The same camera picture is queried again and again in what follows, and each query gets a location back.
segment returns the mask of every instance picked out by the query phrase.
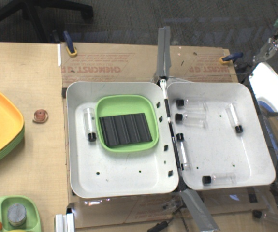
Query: blue clamp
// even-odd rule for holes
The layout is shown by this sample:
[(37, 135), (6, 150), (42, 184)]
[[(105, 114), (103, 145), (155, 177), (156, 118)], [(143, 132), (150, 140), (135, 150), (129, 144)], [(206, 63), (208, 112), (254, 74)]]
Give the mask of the blue clamp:
[(77, 50), (73, 45), (72, 39), (67, 31), (63, 32), (63, 38), (65, 39), (65, 42), (67, 44), (67, 52), (71, 57), (75, 57), (77, 55)]
[(221, 64), (228, 64), (230, 63), (230, 60), (232, 60), (232, 62), (234, 63), (237, 59), (243, 57), (243, 52), (236, 52), (236, 53), (232, 53), (226, 57), (221, 57), (219, 59)]

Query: wooden board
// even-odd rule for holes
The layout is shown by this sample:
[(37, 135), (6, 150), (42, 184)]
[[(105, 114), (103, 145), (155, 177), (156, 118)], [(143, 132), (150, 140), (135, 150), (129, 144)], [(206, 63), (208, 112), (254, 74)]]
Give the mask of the wooden board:
[[(25, 195), (38, 207), (43, 232), (68, 204), (61, 69), (52, 44), (0, 43), (0, 92), (21, 111), (23, 141), (0, 161), (0, 196)], [(45, 109), (44, 124), (32, 122)]]

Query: green plastic container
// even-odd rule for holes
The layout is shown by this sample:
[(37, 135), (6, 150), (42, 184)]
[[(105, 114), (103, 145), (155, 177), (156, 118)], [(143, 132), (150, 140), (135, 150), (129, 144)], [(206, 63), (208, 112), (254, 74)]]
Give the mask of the green plastic container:
[[(114, 147), (108, 147), (107, 145), (105, 145), (99, 121), (100, 117), (138, 113), (145, 114), (152, 141), (138, 144), (118, 145)], [(134, 152), (147, 150), (155, 146), (159, 139), (157, 118), (153, 105), (147, 98), (143, 96), (112, 95), (103, 97), (98, 101), (96, 105), (95, 116), (99, 140), (102, 146), (109, 151)]]
[(23, 126), (21, 132), (12, 141), (0, 151), (0, 160), (4, 158), (7, 154), (9, 154), (23, 140), (24, 133), (25, 126)]
[[(12, 226), (8, 221), (8, 209), (11, 205), (20, 203), (26, 208), (26, 222), (18, 227)], [(40, 216), (35, 203), (28, 197), (21, 195), (0, 197), (0, 222), (2, 232), (11, 230), (26, 230), (27, 232), (41, 232)]]

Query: chair leg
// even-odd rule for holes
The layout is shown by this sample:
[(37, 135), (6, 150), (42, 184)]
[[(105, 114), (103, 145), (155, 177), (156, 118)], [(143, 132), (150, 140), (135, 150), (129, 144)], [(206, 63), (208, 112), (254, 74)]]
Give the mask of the chair leg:
[(25, 3), (25, 13), (28, 15), (29, 20), (31, 21), (36, 33), (41, 41), (41, 43), (49, 43), (45, 31), (42, 27), (41, 21), (39, 19), (38, 13), (34, 8), (32, 3)]
[(0, 10), (0, 22), (22, 8), (22, 2), (13, 0)]
[(66, 0), (58, 0), (50, 5), (51, 8), (66, 9), (66, 10), (78, 10), (81, 11), (83, 19), (90, 19), (94, 16), (92, 6), (80, 4), (77, 2), (71, 2)]

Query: clear plastic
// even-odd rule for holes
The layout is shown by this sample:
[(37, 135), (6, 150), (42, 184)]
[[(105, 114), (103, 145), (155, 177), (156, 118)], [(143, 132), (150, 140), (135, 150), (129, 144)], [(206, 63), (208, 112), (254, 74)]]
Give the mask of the clear plastic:
[(206, 103), (204, 101), (196, 101), (195, 98), (177, 99), (176, 106), (192, 113), (206, 112)]
[(190, 162), (187, 156), (187, 144), (185, 141), (177, 141), (178, 153), (180, 158), (180, 163), (183, 166), (183, 170), (190, 167)]
[(243, 132), (243, 127), (241, 122), (239, 121), (235, 105), (233, 103), (230, 103), (226, 107), (226, 112), (228, 114), (230, 123), (235, 130), (236, 133), (242, 133)]
[(253, 210), (253, 218), (262, 222), (272, 222), (278, 224), (278, 214), (268, 211)]
[(191, 127), (206, 127), (206, 115), (196, 113), (183, 113), (175, 115), (176, 122), (182, 122), (186, 126)]
[(85, 108), (83, 110), (84, 130), (87, 139), (90, 142), (96, 140), (96, 120), (95, 111), (93, 108)]
[(202, 182), (204, 185), (228, 185), (236, 184), (235, 173), (217, 173), (211, 176), (203, 176)]
[(236, 184), (235, 173), (212, 174), (212, 185)]

